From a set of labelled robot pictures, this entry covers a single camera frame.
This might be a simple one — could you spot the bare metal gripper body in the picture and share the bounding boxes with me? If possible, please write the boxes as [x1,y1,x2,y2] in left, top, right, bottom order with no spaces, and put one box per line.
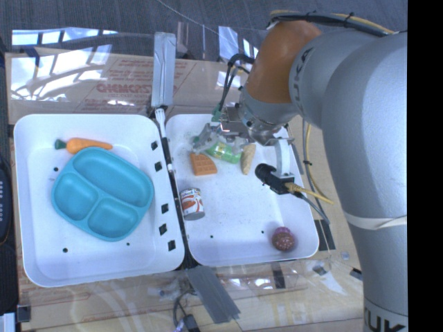
[211,104,284,147]

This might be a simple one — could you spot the green plastic bottle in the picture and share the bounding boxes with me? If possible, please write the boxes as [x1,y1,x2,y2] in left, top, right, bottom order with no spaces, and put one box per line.
[204,140,242,165]

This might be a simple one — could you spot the orange waffle biscuit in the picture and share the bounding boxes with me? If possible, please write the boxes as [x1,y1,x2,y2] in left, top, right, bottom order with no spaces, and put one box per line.
[189,152,218,177]

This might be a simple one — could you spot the brown cardboard board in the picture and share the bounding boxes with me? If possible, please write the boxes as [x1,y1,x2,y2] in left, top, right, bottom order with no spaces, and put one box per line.
[5,46,365,332]

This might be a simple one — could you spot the white and orange can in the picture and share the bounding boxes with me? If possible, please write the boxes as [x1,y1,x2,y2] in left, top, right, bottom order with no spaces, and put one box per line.
[179,187,206,221]

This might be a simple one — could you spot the white plastic tray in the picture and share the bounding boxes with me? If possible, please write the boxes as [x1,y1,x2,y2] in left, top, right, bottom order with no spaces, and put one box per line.
[165,113,320,268]
[12,113,186,288]

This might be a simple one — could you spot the blue divided plate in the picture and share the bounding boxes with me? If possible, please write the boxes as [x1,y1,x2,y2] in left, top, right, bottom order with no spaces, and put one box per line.
[51,146,155,243]

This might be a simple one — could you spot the orange carrot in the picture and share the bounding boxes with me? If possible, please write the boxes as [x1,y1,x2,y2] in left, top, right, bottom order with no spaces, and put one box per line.
[54,137,114,155]

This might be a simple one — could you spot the black cylinder on white bracket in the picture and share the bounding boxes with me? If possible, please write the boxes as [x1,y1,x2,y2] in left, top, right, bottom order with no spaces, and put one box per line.
[255,137,296,196]

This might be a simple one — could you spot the black block with thin wires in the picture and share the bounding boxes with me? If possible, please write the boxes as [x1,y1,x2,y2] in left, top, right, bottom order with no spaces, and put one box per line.
[182,313,201,332]

